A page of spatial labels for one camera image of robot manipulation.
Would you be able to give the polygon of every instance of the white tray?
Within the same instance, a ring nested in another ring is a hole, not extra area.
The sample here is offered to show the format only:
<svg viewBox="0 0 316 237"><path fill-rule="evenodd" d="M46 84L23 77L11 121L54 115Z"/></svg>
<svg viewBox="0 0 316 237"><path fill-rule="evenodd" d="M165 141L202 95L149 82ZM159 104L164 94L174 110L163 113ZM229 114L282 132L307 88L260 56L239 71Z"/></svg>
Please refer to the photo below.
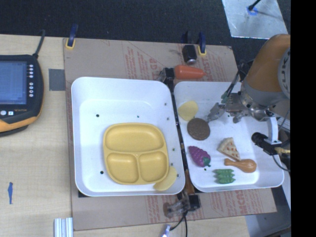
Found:
<svg viewBox="0 0 316 237"><path fill-rule="evenodd" d="M183 81L176 84L174 95L176 105L179 108L188 101L196 101L199 110L196 118L206 119L210 109L215 103L221 103L221 95L227 90L230 82L193 82ZM237 83L233 92L240 90L240 83ZM258 122L253 117L243 117L239 123L233 123L233 118L228 113L224 113L219 119L209 123L210 136L198 141L193 139L187 132L188 121L179 116L181 133L187 154L188 169L193 185L202 192L217 192L228 190L245 190L257 188L277 187L283 183L284 172L274 162L272 156L263 152L261 148L254 145L251 136L255 132L268 135L268 125L266 122ZM244 173L233 166L224 166L222 153L217 151L220 142L227 137L233 137L237 150L242 159L250 158L257 163L257 169L253 173ZM211 156L211 167L202 168L192 161L188 146L197 146L207 151ZM236 179L230 184L216 183L215 169L231 168L234 170Z"/></svg>
<svg viewBox="0 0 316 237"><path fill-rule="evenodd" d="M77 188L91 197L173 195L185 184L181 148L175 123L171 94L159 81L82 77L71 88L75 181ZM150 123L164 134L169 165L178 173L166 191L154 184L122 185L107 174L102 139L112 124Z"/></svg>

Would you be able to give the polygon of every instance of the cardboard sheet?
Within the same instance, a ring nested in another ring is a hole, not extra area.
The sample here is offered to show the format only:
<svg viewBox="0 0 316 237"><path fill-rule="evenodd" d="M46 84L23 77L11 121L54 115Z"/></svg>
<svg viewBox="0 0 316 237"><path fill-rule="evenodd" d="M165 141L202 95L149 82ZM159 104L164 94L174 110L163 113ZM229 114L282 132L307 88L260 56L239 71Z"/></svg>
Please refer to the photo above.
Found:
<svg viewBox="0 0 316 237"><path fill-rule="evenodd" d="M183 44L76 39L75 48L70 50L65 48L65 43L66 39L63 45L74 230L179 221L179 217L165 217L162 209L166 202L175 203L176 195L86 197L80 194L75 184L74 172L71 85L75 79L83 76L156 79L163 68L185 64L182 57ZM232 81L237 66L231 48L207 45L206 53L205 56L198 56L197 63L193 65L206 73L200 80ZM187 220L276 211L273 194L269 188L199 193L199 198L201 208L188 215Z"/></svg>

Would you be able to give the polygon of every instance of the pizza slice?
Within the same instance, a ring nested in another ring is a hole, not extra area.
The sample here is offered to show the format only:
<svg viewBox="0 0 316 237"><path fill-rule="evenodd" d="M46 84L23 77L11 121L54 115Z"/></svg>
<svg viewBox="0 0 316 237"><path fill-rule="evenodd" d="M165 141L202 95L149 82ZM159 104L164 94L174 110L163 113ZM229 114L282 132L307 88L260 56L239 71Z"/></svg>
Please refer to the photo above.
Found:
<svg viewBox="0 0 316 237"><path fill-rule="evenodd" d="M234 139L232 137L225 138L221 142L217 150L234 160L241 160L239 152L237 151Z"/></svg>

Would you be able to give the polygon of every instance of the wooden table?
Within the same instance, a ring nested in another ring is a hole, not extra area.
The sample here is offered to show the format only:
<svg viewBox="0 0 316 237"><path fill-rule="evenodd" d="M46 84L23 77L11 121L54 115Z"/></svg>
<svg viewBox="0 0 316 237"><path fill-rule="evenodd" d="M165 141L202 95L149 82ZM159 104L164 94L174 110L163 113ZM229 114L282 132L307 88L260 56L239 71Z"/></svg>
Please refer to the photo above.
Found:
<svg viewBox="0 0 316 237"><path fill-rule="evenodd" d="M33 54L40 37L0 35L0 54ZM49 69L64 69L63 38L45 37L39 63L45 82L40 118L0 137L0 236L52 237L55 218L72 216L65 91L49 91ZM8 187L13 183L12 204ZM75 231L75 237L159 236L164 224ZM185 236L181 223L169 235ZM245 217L188 221L188 236L249 236Z"/></svg>

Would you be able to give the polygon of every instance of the brown round cookie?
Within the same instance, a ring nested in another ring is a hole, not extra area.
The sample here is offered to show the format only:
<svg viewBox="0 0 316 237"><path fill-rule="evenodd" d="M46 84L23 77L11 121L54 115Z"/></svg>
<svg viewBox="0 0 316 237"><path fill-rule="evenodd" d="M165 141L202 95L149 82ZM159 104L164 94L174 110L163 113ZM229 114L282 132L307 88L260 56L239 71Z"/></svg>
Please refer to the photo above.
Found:
<svg viewBox="0 0 316 237"><path fill-rule="evenodd" d="M201 118L193 118L187 126L188 133L196 140L205 140L211 133L208 123Z"/></svg>

